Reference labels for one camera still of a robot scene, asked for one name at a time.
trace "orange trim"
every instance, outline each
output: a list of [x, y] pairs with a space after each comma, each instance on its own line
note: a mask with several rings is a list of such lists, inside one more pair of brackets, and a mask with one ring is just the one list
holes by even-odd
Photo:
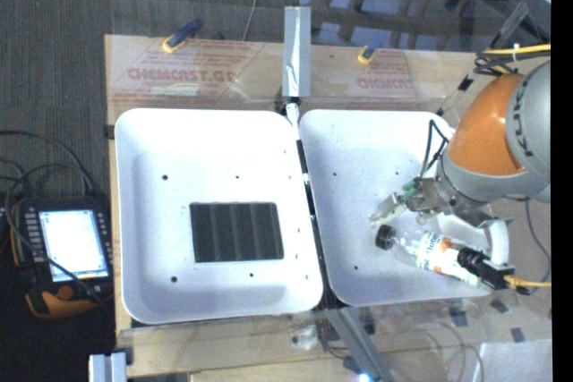
[[505, 114], [514, 88], [523, 79], [508, 73], [492, 81], [475, 99], [448, 145], [450, 159], [478, 174], [510, 175], [524, 171], [509, 150]]

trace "plastic bottle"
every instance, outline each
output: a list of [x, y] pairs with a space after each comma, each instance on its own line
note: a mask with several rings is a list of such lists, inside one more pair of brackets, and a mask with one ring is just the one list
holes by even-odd
[[458, 263], [459, 252], [468, 247], [458, 239], [417, 225], [400, 231], [382, 225], [376, 234], [376, 245], [392, 252], [398, 260], [410, 266], [456, 278], [470, 285], [480, 284], [480, 277]]

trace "lit screen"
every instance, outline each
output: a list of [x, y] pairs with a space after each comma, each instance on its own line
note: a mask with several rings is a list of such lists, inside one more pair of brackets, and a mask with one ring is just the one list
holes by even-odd
[[[99, 243], [91, 210], [39, 212], [47, 255], [79, 278], [108, 276], [104, 251]], [[72, 280], [50, 265], [54, 282]]]

